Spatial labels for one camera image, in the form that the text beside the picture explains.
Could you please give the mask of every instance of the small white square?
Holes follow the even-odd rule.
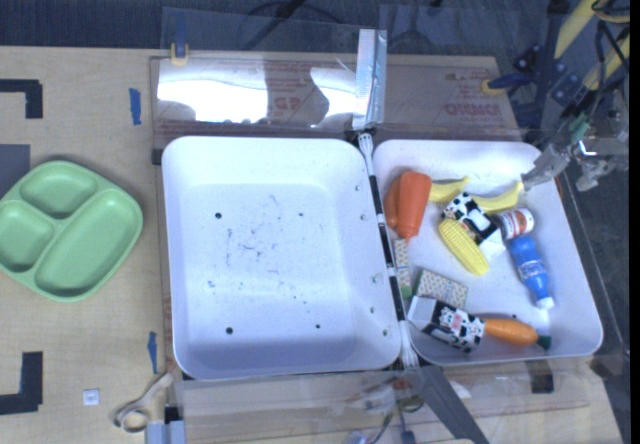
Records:
[[[100,390],[99,389],[85,389],[82,391],[82,401],[85,406],[97,405],[100,403]]]

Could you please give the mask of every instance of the bottle cap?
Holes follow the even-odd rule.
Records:
[[[555,307],[556,304],[553,301],[553,298],[551,298],[550,296],[546,296],[544,298],[540,298],[536,302],[536,305],[538,306],[538,309],[548,311],[549,309],[553,309],[553,307]]]

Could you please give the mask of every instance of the black bracket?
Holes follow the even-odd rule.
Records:
[[[0,79],[0,92],[24,92],[25,117],[42,118],[42,84],[38,80]]]
[[[0,415],[37,412],[42,405],[42,352],[24,352],[20,391],[0,396]]]

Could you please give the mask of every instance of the banana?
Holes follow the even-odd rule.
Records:
[[[518,197],[520,190],[524,188],[522,181],[516,181],[512,188],[506,192],[497,195],[496,197],[479,197],[478,195],[471,195],[476,204],[480,206],[486,213],[497,213],[499,211],[505,211],[518,204]]]
[[[464,191],[464,187],[467,185],[469,180],[468,176],[464,176],[459,181],[453,181],[451,183],[432,182],[431,191],[429,192],[429,201],[449,202],[460,192]]]

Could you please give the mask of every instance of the yellow corn cob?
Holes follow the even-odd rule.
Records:
[[[438,231],[449,250],[467,270],[474,275],[484,275],[489,271],[487,258],[458,222],[445,218],[438,225]]]

